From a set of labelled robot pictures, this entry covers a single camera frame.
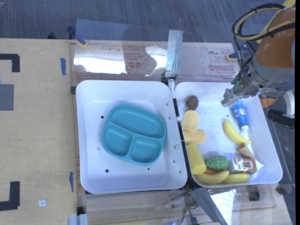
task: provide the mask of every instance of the wooden board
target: wooden board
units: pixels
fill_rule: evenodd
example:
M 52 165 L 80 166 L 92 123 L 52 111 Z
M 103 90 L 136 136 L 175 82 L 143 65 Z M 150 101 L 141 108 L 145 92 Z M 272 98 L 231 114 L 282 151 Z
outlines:
M 12 73 L 11 61 L 0 60 L 1 84 L 14 84 L 14 110 L 0 111 L 0 201 L 8 200 L 10 182 L 20 181 L 20 206 L 0 211 L 2 224 L 67 224 L 76 213 L 70 43 L 0 39 L 0 53 L 17 53 L 21 68 Z M 39 207 L 39 199 L 47 205 Z

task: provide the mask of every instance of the black cable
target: black cable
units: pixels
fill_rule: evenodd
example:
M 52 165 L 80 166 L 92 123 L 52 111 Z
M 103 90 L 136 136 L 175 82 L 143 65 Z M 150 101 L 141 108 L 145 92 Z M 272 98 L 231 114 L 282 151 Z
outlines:
M 247 43 L 247 45 L 251 48 L 251 50 L 252 50 L 253 52 L 256 52 L 256 49 L 252 46 L 252 44 L 250 43 L 250 41 L 247 41 L 246 43 Z
M 186 216 L 186 212 L 187 212 L 187 210 L 184 209 L 183 214 L 182 214 L 182 219 L 181 219 L 181 221 L 180 221 L 177 225 L 182 224 L 182 222 L 183 222 L 183 220 L 184 220 L 184 218 L 185 218 L 185 216 Z
M 189 211 L 189 219 L 191 220 L 192 225 L 199 225 L 197 219 L 193 217 L 191 210 L 189 209 L 188 211 Z
M 239 73 L 238 73 L 238 75 L 237 75 L 239 81 L 240 81 L 240 78 L 242 77 L 242 72 L 243 72 L 243 70 L 244 70 L 244 67 L 245 67 L 251 60 L 252 60 L 252 56 L 251 56 L 245 63 L 243 63 L 243 64 L 241 65 L 240 71 L 239 71 Z
M 236 45 L 236 47 L 237 47 L 237 49 L 238 49 L 238 55 L 239 55 L 239 56 L 238 56 L 238 63 L 239 63 L 240 70 L 241 70 L 241 64 L 244 63 L 244 55 L 243 55 L 243 53 L 241 52 L 241 48 L 240 48 L 240 45 L 239 45 L 239 42 L 238 42 L 236 36 L 233 36 L 233 40 L 234 40 L 234 43 L 235 43 L 235 45 Z
M 245 13 L 243 16 L 241 16 L 233 24 L 233 26 L 231 28 L 231 32 L 236 37 L 239 36 L 239 39 L 247 40 L 247 41 L 257 41 L 257 40 L 260 40 L 260 39 L 268 37 L 268 36 L 273 36 L 275 33 L 278 33 L 278 32 L 281 32 L 281 31 L 284 31 L 287 29 L 295 28 L 296 27 L 295 20 L 290 20 L 290 21 L 284 22 L 280 25 L 274 26 L 273 28 L 269 28 L 268 30 L 263 31 L 261 33 L 250 34 L 250 35 L 244 35 L 242 33 L 242 28 L 243 28 L 244 23 L 251 15 L 258 13 L 260 11 L 264 11 L 264 10 L 282 10 L 284 8 L 285 8 L 285 6 L 278 4 L 278 3 L 266 3 L 263 5 L 257 6 L 256 8 L 252 9 L 251 11 L 249 11 L 249 12 Z

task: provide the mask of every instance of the divided plate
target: divided plate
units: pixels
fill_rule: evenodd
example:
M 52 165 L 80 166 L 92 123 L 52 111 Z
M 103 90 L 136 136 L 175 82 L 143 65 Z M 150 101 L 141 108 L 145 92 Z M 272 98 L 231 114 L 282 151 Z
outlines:
M 165 122 L 155 113 L 120 104 L 108 115 L 102 132 L 102 145 L 117 158 L 150 165 L 158 159 L 165 136 Z

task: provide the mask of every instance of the food box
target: food box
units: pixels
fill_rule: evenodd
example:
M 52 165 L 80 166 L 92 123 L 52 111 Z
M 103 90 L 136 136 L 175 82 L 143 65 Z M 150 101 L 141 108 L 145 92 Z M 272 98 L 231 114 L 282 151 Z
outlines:
M 188 109 L 186 99 L 197 96 L 199 105 L 198 129 L 206 133 L 205 141 L 197 144 L 206 160 L 214 155 L 228 160 L 241 158 L 237 145 L 223 130 L 228 119 L 238 131 L 239 127 L 229 107 L 221 100 L 227 82 L 180 82 L 175 87 L 179 117 L 176 116 L 171 90 L 157 81 L 85 80 L 76 88 L 76 106 L 79 132 L 80 178 L 84 189 L 92 194 L 129 191 L 169 190 L 183 187 L 190 176 L 189 161 L 185 156 L 185 143 L 180 137 L 180 123 Z M 102 144 L 102 132 L 110 111 L 127 104 L 140 107 L 163 119 L 166 138 L 163 149 L 153 163 L 137 164 L 109 154 Z M 282 177 L 282 168 L 258 96 L 243 100 L 248 114 L 249 139 L 253 153 L 263 166 L 251 175 L 248 182 L 208 185 L 194 175 L 192 179 L 201 187 L 276 183 Z

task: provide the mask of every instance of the toy banana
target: toy banana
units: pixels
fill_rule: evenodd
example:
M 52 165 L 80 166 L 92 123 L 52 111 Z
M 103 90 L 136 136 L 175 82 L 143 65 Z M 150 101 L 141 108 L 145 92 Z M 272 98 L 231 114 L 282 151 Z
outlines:
M 240 183 L 248 182 L 250 180 L 250 174 L 245 172 L 229 174 L 224 180 L 225 183 Z
M 235 143 L 252 143 L 252 141 L 247 140 L 241 134 L 239 134 L 236 130 L 234 130 L 232 124 L 228 119 L 226 119 L 223 123 L 223 128 L 226 134 L 235 142 Z
M 223 182 L 229 175 L 229 171 L 221 171 L 216 174 L 207 174 L 203 173 L 200 175 L 197 175 L 197 178 L 200 182 L 205 184 L 219 184 Z

